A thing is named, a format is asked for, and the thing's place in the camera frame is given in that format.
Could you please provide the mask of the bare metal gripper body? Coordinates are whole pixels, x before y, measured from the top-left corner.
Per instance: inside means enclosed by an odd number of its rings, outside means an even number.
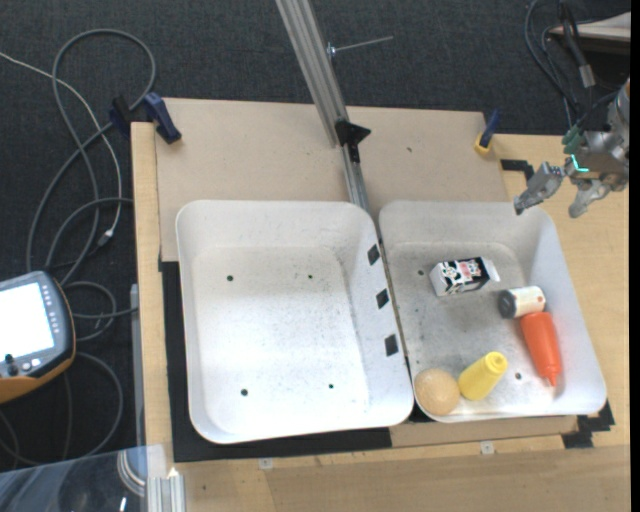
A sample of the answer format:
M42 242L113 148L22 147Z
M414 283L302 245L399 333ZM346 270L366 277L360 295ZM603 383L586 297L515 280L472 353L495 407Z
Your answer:
M619 112L610 112L600 131L575 124L564 136L566 175L581 192L624 190L629 181L628 138L628 116Z

